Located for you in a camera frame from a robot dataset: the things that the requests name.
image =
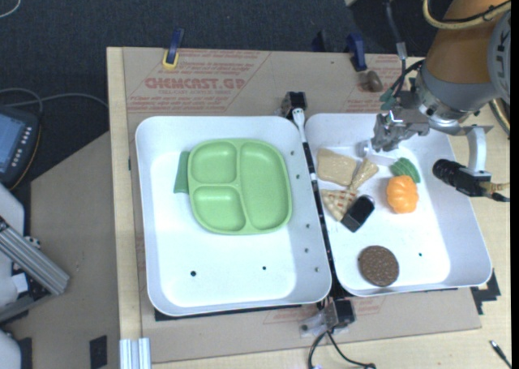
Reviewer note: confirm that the green divided plate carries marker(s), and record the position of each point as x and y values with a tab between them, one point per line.
259	181

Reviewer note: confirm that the beige bread slice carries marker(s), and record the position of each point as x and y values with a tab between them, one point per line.
334	166

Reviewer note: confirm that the beige pizza slice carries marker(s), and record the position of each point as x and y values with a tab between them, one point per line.
336	201

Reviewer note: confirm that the thin black and white rod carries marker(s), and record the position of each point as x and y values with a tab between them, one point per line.
310	160

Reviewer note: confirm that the white plastic tray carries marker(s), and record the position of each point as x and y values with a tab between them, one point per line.
417	237
227	274

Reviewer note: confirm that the orange carrot with green top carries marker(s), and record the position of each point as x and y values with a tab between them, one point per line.
402	195

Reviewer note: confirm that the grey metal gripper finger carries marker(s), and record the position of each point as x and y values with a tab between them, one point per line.
363	148
387	144

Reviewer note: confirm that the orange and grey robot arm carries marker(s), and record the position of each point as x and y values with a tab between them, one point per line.
458	47

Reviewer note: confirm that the small black bottle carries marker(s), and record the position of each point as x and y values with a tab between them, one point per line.
359	213

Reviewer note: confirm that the black cylinder on white bracket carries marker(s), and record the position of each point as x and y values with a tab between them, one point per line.
450	174

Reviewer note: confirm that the dark green flat piece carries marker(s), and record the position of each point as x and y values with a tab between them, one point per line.
181	172

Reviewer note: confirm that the brown rounded lump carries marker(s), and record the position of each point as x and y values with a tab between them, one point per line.
371	81

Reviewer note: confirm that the brown round biscuit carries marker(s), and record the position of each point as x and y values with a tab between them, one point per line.
378	266

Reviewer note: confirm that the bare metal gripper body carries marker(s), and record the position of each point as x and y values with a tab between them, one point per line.
399	126

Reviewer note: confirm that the beige waffle cone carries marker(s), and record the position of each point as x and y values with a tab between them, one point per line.
365	172

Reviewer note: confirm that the brown cardboard board red print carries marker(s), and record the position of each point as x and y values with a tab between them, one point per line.
202	87

